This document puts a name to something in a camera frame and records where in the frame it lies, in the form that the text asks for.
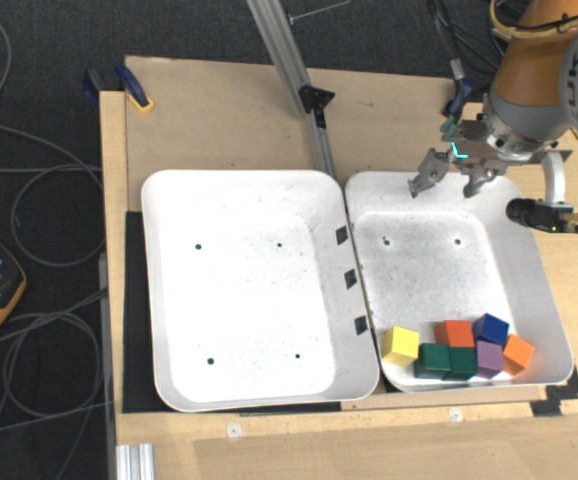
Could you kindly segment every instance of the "black clamp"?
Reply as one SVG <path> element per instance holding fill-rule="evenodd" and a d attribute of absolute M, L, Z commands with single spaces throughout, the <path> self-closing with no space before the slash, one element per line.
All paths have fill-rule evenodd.
<path fill-rule="evenodd" d="M 336 94 L 310 85 L 303 85 L 298 91 L 298 95 L 305 112 L 307 114 L 313 112 L 318 128 L 327 128 L 324 109 Z"/>

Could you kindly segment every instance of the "block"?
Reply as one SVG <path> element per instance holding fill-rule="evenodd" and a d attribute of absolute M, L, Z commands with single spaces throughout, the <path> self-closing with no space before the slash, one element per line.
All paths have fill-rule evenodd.
<path fill-rule="evenodd" d="M 450 347 L 474 347 L 471 322 L 468 320 L 445 320 L 433 330 L 436 343 Z"/>
<path fill-rule="evenodd" d="M 488 341 L 476 341 L 478 375 L 491 379 L 502 371 L 502 346 Z"/>
<path fill-rule="evenodd" d="M 451 371 L 442 380 L 467 381 L 478 373 L 476 349 L 473 347 L 449 347 Z"/>
<path fill-rule="evenodd" d="M 421 343 L 418 359 L 413 363 L 414 376 L 419 379 L 442 379 L 451 371 L 449 346 L 438 343 Z"/>
<path fill-rule="evenodd" d="M 419 345 L 419 332 L 394 326 L 382 337 L 380 355 L 388 363 L 408 366 L 418 359 Z"/>
<path fill-rule="evenodd" d="M 489 313 L 485 313 L 473 323 L 473 337 L 476 340 L 488 341 L 504 347 L 508 333 L 509 324 Z"/>
<path fill-rule="evenodd" d="M 518 375 L 529 366 L 535 349 L 531 343 L 510 334 L 502 351 L 502 369 L 509 375 Z"/>

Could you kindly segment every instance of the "orange cube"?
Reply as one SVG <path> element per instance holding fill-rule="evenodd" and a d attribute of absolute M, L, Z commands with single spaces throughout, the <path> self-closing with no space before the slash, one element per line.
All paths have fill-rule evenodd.
<path fill-rule="evenodd" d="M 517 375 L 529 366 L 531 356 L 536 349 L 531 343 L 515 334 L 510 334 L 502 351 L 502 369 L 509 375 Z"/>
<path fill-rule="evenodd" d="M 433 330 L 436 343 L 450 347 L 475 347 L 471 322 L 468 320 L 445 320 Z"/>

